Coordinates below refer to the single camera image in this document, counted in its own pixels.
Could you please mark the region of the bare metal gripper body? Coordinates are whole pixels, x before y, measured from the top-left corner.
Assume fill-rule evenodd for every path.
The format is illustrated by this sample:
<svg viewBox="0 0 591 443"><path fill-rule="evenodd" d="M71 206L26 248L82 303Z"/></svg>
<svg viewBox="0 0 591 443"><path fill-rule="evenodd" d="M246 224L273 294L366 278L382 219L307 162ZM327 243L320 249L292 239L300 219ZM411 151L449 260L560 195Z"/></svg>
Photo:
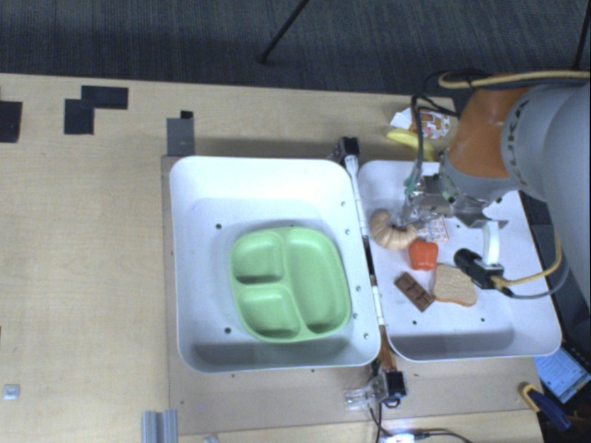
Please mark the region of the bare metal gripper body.
<svg viewBox="0 0 591 443"><path fill-rule="evenodd" d="M452 205L462 191L445 174L411 173L404 181L404 204L399 214L402 226L425 224L453 215Z"/></svg>

